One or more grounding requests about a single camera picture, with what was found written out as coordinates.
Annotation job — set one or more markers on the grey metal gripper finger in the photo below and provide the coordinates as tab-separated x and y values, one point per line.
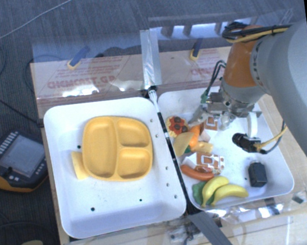
198	117
223	123

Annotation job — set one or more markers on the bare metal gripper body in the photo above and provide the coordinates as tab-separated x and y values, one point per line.
225	106

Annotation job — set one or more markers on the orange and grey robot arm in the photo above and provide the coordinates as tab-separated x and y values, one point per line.
285	72

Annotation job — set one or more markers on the small white and orange carton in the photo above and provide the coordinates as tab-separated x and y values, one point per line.
211	123

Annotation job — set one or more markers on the orange carrot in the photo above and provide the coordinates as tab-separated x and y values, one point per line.
194	139

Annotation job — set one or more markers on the orange pizza slice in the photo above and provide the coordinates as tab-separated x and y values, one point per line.
175	126

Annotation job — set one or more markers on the pale yellow bread piece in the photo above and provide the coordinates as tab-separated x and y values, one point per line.
206	147

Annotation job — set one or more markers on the yellow taco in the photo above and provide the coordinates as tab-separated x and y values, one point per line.
180	143

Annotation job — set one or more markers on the white plastic tray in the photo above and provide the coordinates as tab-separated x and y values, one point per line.
111	204
233	164

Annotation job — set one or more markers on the orange sausage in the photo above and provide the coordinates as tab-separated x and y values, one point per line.
194	173

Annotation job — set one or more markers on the black box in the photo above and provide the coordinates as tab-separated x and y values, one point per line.
257	174

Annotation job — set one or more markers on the yellow banana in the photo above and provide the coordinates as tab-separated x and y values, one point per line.
231	191
212	187

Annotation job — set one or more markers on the green leafy vegetable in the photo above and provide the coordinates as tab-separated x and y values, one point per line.
197	193

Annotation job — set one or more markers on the yellow divided plate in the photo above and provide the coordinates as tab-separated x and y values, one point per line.
100	146

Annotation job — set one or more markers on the brown cardboard board, red print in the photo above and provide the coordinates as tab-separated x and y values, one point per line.
93	76

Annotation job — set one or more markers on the black cylinder on white bracket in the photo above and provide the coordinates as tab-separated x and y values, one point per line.
245	141

